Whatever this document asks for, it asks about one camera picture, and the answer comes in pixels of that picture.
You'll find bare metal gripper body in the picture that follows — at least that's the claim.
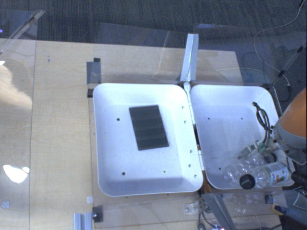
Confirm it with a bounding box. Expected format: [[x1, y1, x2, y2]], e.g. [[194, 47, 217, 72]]
[[253, 138, 289, 164]]

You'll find clear plastic bottle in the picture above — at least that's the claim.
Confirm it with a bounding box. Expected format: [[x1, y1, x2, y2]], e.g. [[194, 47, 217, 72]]
[[223, 152, 267, 184]]

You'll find white plastic tray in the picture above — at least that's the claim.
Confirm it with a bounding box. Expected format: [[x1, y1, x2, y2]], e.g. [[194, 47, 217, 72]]
[[189, 84, 296, 191], [93, 82, 204, 198]]

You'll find clear bottle with black cap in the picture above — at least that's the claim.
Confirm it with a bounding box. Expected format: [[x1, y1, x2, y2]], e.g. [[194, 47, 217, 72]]
[[239, 161, 290, 190]]

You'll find thin black and white rod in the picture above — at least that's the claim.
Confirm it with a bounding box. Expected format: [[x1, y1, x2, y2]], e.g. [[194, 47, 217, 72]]
[[183, 81, 206, 174]]

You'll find black flat rectangular pad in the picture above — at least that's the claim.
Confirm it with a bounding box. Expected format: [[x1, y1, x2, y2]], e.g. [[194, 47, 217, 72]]
[[129, 104, 170, 151]]

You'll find pale wood board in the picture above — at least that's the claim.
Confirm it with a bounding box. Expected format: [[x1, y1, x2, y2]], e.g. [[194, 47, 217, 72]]
[[87, 42, 284, 230]]

